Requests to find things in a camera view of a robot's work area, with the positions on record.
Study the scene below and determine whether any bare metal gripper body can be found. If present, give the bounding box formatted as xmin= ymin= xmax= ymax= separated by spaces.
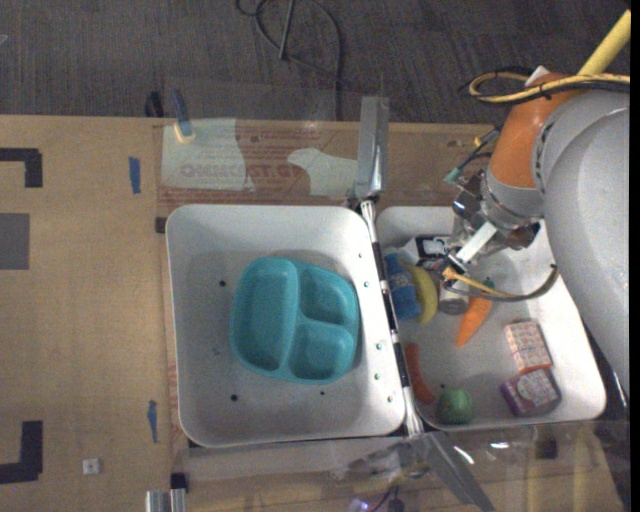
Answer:
xmin=452 ymin=172 xmax=542 ymax=252

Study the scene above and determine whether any black carton with white label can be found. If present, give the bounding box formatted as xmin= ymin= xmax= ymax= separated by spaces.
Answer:
xmin=414 ymin=234 xmax=452 ymax=272

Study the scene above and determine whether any small grey can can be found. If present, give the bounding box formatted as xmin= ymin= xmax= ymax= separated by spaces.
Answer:
xmin=438 ymin=285 xmax=471 ymax=317

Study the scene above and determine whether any yellow banana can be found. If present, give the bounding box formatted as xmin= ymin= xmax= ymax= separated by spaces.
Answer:
xmin=405 ymin=262 xmax=440 ymax=325

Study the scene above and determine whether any orange carrot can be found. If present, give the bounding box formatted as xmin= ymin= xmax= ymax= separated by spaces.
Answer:
xmin=455 ymin=278 xmax=497 ymax=349

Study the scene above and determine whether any pink carton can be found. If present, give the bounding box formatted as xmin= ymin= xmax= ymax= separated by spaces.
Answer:
xmin=503 ymin=320 xmax=554 ymax=375

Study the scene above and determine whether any red sausage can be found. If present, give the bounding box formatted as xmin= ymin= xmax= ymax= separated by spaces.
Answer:
xmin=403 ymin=342 xmax=436 ymax=405

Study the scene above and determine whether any white plastic tray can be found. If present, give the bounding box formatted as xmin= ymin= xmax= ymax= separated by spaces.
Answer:
xmin=164 ymin=203 xmax=408 ymax=449
xmin=374 ymin=205 xmax=609 ymax=433

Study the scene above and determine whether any brown cardboard board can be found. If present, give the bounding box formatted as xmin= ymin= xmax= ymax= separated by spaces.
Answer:
xmin=151 ymin=117 xmax=631 ymax=482

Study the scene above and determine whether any purple carton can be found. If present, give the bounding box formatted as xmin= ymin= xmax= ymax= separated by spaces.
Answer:
xmin=499 ymin=368 xmax=563 ymax=419

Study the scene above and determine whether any green round fruit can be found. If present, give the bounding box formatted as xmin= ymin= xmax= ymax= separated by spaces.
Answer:
xmin=437 ymin=387 xmax=476 ymax=426

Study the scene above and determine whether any teal divided plate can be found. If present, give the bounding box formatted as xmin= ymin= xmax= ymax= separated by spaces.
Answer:
xmin=228 ymin=255 xmax=362 ymax=385

